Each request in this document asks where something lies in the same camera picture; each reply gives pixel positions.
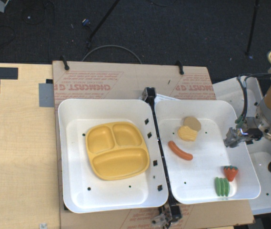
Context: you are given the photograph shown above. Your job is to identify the tan round biscuit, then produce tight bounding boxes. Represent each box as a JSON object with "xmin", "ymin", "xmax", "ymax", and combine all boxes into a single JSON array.
[{"xmin": 183, "ymin": 116, "xmax": 202, "ymax": 132}]

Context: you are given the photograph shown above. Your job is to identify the yellow divided plate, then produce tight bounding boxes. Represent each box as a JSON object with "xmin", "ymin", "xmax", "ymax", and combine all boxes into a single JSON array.
[{"xmin": 85, "ymin": 121, "xmax": 151, "ymax": 181}]

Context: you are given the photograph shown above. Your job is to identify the brown cardboard board red print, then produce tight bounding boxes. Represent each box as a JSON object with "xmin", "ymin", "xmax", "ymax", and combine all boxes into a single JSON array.
[{"xmin": 51, "ymin": 60, "xmax": 255, "ymax": 229}]

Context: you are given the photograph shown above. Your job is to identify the orange sausage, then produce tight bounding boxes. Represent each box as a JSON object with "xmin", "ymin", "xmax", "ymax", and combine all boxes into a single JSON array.
[{"xmin": 168, "ymin": 140, "xmax": 194, "ymax": 161}]

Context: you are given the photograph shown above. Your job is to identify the yellow ridged crisp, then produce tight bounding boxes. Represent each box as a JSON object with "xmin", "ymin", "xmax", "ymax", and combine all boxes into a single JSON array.
[{"xmin": 177, "ymin": 125, "xmax": 199, "ymax": 142}]

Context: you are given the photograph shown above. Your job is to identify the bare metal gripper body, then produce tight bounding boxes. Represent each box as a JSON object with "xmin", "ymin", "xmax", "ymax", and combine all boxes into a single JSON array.
[{"xmin": 241, "ymin": 116, "xmax": 271, "ymax": 145}]

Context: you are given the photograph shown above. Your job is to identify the thin black rod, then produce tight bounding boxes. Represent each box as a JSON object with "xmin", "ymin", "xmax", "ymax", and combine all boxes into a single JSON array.
[{"xmin": 147, "ymin": 96, "xmax": 174, "ymax": 208}]

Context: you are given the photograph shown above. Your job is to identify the white plastic tray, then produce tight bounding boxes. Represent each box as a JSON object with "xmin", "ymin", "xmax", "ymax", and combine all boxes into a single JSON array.
[
  {"xmin": 154, "ymin": 99, "xmax": 261, "ymax": 205},
  {"xmin": 58, "ymin": 98, "xmax": 170, "ymax": 214}
]

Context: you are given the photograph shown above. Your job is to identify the black block with thin wires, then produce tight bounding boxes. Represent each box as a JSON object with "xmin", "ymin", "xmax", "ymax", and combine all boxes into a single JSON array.
[
  {"xmin": 168, "ymin": 204, "xmax": 183, "ymax": 222},
  {"xmin": 141, "ymin": 87, "xmax": 157, "ymax": 103}
]

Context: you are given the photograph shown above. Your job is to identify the red strawberry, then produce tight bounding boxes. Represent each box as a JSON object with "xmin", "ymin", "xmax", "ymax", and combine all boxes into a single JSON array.
[{"xmin": 223, "ymin": 165, "xmax": 239, "ymax": 182}]

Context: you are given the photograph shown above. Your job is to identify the green pea pods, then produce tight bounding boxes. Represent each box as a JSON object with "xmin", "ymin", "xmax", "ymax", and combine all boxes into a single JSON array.
[{"xmin": 214, "ymin": 177, "xmax": 231, "ymax": 198}]

